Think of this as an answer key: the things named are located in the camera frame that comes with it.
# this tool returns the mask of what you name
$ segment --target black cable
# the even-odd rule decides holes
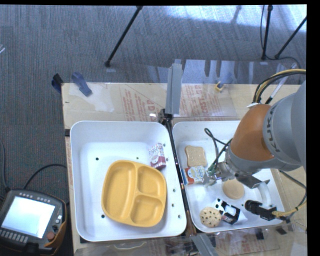
[[[214,141],[219,142],[219,143],[221,143],[221,144],[223,144],[223,145],[226,145],[226,143],[224,143],[223,141],[218,140],[217,138],[215,138],[215,137],[213,136],[213,134],[211,133],[211,131],[210,131],[208,128],[204,128],[204,132],[205,132],[209,137],[211,137]]]
[[[217,140],[214,135],[212,134],[212,132],[208,129],[208,128],[204,128],[204,132],[213,140],[213,144],[214,144],[214,150],[215,150],[215,155],[217,156],[219,154],[219,149],[218,149],[218,145],[217,145],[217,141],[219,141],[220,143],[224,144],[222,141]]]
[[[290,69],[288,69],[288,73],[280,73],[280,74],[275,74],[275,75],[272,75],[270,76],[269,78],[263,80],[261,83],[258,84],[258,86],[256,87],[255,89],[255,92],[254,92],[254,95],[253,95],[253,99],[252,99],[252,103],[255,103],[255,102],[260,102],[260,98],[257,97],[257,93],[258,93],[258,90],[260,88],[260,86],[269,81],[268,82],[268,86],[273,83],[274,81],[278,80],[278,79],[281,79],[281,78],[284,78],[284,77],[287,77],[287,76],[291,76],[291,75],[297,75],[297,74],[302,74],[302,75],[305,75],[306,74],[306,71],[290,71]]]
[[[271,96],[265,101],[264,104],[269,104],[274,98],[272,98]]]
[[[278,77],[270,77],[268,83],[262,88],[261,92],[259,95],[255,96],[256,102],[260,102],[261,101],[261,95],[262,93],[265,91],[265,89],[271,85],[274,81],[280,79],[280,78],[284,78],[284,77],[288,77],[288,76],[292,76],[292,75],[297,75],[297,74],[303,74],[305,75],[307,72],[306,71],[293,71],[293,72],[289,72],[289,73],[283,73],[281,74],[281,76]]]
[[[219,158],[222,155],[222,153],[224,151],[226,151],[226,148],[229,146],[229,144],[231,143],[232,138],[223,146],[223,148],[221,149],[221,151],[219,152],[219,154],[216,156],[215,160],[213,161],[213,163],[209,166],[208,170],[211,171],[211,167],[214,166],[214,170],[217,169],[218,166],[218,162],[219,162]]]
[[[261,48],[264,49],[264,44],[263,44],[263,40],[262,40],[262,20],[263,20],[263,16],[264,16],[264,11],[265,11],[265,4],[263,5],[262,7],[262,13],[261,13],[261,20],[260,20],[260,44],[261,44]],[[301,69],[301,65],[299,63],[299,61],[297,59],[295,59],[294,57],[290,57],[290,56],[285,56],[285,57],[282,57],[282,58],[270,58],[269,56],[267,56],[265,54],[265,57],[270,60],[270,61],[279,61],[279,60],[284,60],[284,59],[293,59],[298,68]]]
[[[2,142],[2,140],[0,139],[0,144],[1,144],[1,148],[2,148],[2,183],[4,185],[4,190],[5,192],[9,192],[10,188],[7,186],[7,182],[6,182],[6,151],[5,151],[5,146]]]
[[[61,166],[64,168],[67,168],[65,165],[60,164],[60,163],[51,163],[51,164],[47,164],[43,167],[41,167],[39,170],[37,170],[36,172],[34,172],[34,174],[31,175],[31,177],[27,180],[27,182],[25,183],[25,185],[23,186],[23,189],[25,190],[26,187],[28,186],[28,184],[31,182],[31,180],[37,175],[37,173],[39,173],[40,171],[42,171],[45,168],[51,167],[51,166]]]
[[[299,207],[300,205],[303,204],[303,202],[306,200],[307,198],[307,186],[304,185],[302,182],[298,181],[297,179],[295,179],[294,177],[290,176],[289,174],[287,174],[286,172],[284,172],[283,170],[279,170],[280,173],[282,173],[284,176],[286,176],[288,179],[292,180],[294,183],[298,184],[299,186],[301,186],[302,188],[304,188],[305,192],[304,192],[304,196],[302,198],[302,200],[300,201],[300,203],[297,205],[297,207]],[[295,212],[292,212],[289,216],[286,216],[285,217],[285,220],[287,222],[290,221],[290,218],[296,213],[297,211]]]

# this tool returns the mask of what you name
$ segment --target white tray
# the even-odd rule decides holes
[[[111,163],[131,160],[149,165],[148,149],[162,143],[167,158],[161,170],[167,183],[161,221],[152,227],[116,222],[101,206],[103,182]],[[75,223],[90,242],[172,237],[186,228],[187,219],[167,129],[157,122],[79,121],[70,130]]]
[[[212,138],[205,133],[204,129],[208,128],[216,139],[226,143],[233,137],[238,124],[239,121],[182,121],[176,123],[173,126],[172,135],[180,168],[185,169],[188,167],[185,147],[191,145],[204,148],[207,161],[205,169],[207,169],[216,158],[216,153],[214,142]],[[218,142],[217,145],[220,151],[223,145]],[[225,154],[223,153],[219,158],[219,161],[224,160],[224,158]],[[267,186],[270,190],[272,204],[277,206],[278,211],[284,211],[271,170],[263,169],[256,173],[254,177],[261,181],[270,180]],[[218,180],[216,184],[208,187],[199,183],[186,185],[185,193],[192,222],[200,231],[205,233],[264,227],[277,225],[282,222],[279,219],[273,219],[271,221],[262,219],[258,215],[255,215],[245,209],[244,205],[247,200],[262,202],[262,196],[258,188],[250,189],[244,186],[244,196],[242,198],[237,200],[230,199],[222,190],[221,180]],[[221,221],[217,227],[206,227],[203,225],[199,217],[200,211],[205,207],[214,207],[214,202],[217,198],[227,202],[229,205],[239,208],[244,213],[247,221],[236,222],[234,224]]]

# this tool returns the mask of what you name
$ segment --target yellow plate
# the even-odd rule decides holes
[[[157,169],[139,162],[113,162],[104,179],[101,205],[114,221],[152,227],[161,220],[167,198],[167,183]]]

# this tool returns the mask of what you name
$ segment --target tripod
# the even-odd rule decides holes
[[[268,33],[269,33],[269,25],[270,25],[270,17],[271,17],[271,11],[273,10],[273,6],[272,4],[268,5],[268,15],[266,18],[266,27],[265,27],[265,36],[264,36],[264,43],[263,43],[263,52],[262,52],[262,56],[261,59],[264,61],[267,56],[266,56],[266,49],[267,49],[267,41],[268,41]],[[293,32],[293,34],[289,37],[289,39],[285,42],[285,44],[283,45],[283,47],[280,49],[280,51],[274,55],[274,58],[276,60],[279,59],[280,54],[284,51],[284,49],[287,47],[287,45],[291,42],[292,38],[294,38],[294,36],[297,34],[297,32],[299,31],[299,29],[303,26],[303,24],[306,22],[307,20],[307,16],[305,16],[305,18],[303,19],[303,21],[300,23],[300,25],[296,28],[296,30]]]
[[[117,49],[118,49],[119,46],[121,45],[121,42],[122,42],[123,39],[125,38],[125,36],[126,36],[127,32],[129,31],[131,25],[134,23],[136,17],[138,16],[139,12],[141,11],[142,7],[143,7],[143,5],[136,5],[136,10],[135,10],[135,12],[134,12],[131,20],[129,21],[128,25],[126,26],[125,30],[123,31],[123,33],[122,33],[119,41],[118,41],[117,44],[115,45],[115,47],[114,47],[113,51],[111,52],[108,60],[104,63],[104,65],[105,65],[107,68],[110,67],[110,62],[111,62],[112,58],[114,57]]]

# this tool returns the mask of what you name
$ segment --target wooden table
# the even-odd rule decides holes
[[[156,122],[158,113],[166,106],[165,83],[87,83],[92,94],[86,97],[74,83],[61,86],[63,118],[65,127],[65,146],[68,166],[68,184],[71,211],[73,251],[76,256],[105,255],[117,252],[118,255],[170,255],[168,246],[177,247],[181,243],[190,243],[188,237],[171,239],[151,239],[146,241],[128,241],[128,250],[123,248],[125,241],[118,245],[108,242],[81,242],[75,223],[74,189],[72,179],[72,160],[69,132],[78,121],[150,121]],[[217,92],[214,84],[183,84],[178,121],[240,120],[252,102],[257,85],[226,84]],[[270,95],[275,85],[268,87],[264,94]],[[299,85],[283,85],[271,105],[283,97],[295,93]],[[289,172],[291,176],[306,185],[306,172],[302,167]],[[305,190],[273,170],[274,180],[285,210],[296,207],[303,198]],[[216,252],[219,255],[307,255],[307,208],[298,211],[291,224],[264,229],[264,239],[257,239],[249,230],[227,232],[215,235]]]

